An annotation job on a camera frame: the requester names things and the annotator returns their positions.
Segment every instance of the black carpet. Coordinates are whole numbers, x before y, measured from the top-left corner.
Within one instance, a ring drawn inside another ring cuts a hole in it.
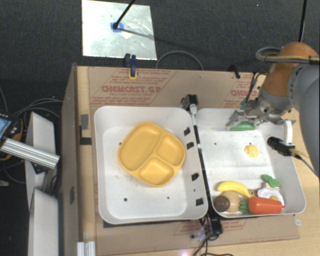
[[[129,0],[113,1],[129,3]],[[302,0],[137,0],[149,5],[158,58],[182,50],[195,55],[205,70],[260,71],[255,52],[281,47],[299,38]],[[41,98],[62,100],[73,62],[88,66],[120,67],[121,59],[82,56],[80,0],[2,0],[0,2],[0,87],[8,110],[14,113]],[[307,2],[303,42],[319,52],[320,1]],[[137,62],[154,68],[155,61]],[[170,55],[159,68],[198,69],[182,55]],[[60,113],[59,105],[48,106]],[[0,109],[4,103],[0,97]],[[40,113],[53,121],[59,120]],[[6,163],[16,163],[12,159]],[[23,165],[8,169],[24,179]],[[26,188],[0,170],[0,255],[24,256],[28,247]]]

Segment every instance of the metal plate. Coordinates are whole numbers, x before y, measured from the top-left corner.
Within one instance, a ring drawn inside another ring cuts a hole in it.
[[[84,56],[123,58],[132,54],[140,60],[157,59],[150,6],[134,4],[119,24],[122,30],[112,29],[127,6],[82,0]]]

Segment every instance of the carrot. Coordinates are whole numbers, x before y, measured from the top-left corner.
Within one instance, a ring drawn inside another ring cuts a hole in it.
[[[248,201],[248,209],[252,214],[278,214],[285,208],[280,201],[252,196]]]

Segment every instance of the banana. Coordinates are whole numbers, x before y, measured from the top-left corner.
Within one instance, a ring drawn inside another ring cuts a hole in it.
[[[220,183],[220,185],[217,187],[218,191],[235,191],[247,198],[250,198],[251,195],[245,185],[243,185],[240,182],[237,181],[223,181]]]

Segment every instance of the black rod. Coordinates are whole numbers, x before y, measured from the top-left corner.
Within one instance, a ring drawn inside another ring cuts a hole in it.
[[[116,21],[116,23],[114,23],[112,25],[112,28],[114,30],[116,30],[119,26],[119,23],[121,22],[121,20],[123,19],[123,17],[127,14],[127,12],[129,11],[129,9],[131,8],[131,6],[134,4],[136,0],[131,0],[131,2],[129,3],[129,5],[126,7],[126,9],[124,10],[124,12],[121,14],[120,18]]]
[[[302,15],[301,15],[299,39],[298,39],[298,42],[300,42],[300,43],[302,42],[302,37],[304,35],[306,9],[307,9],[307,0],[304,0],[303,1],[303,8],[302,8]]]

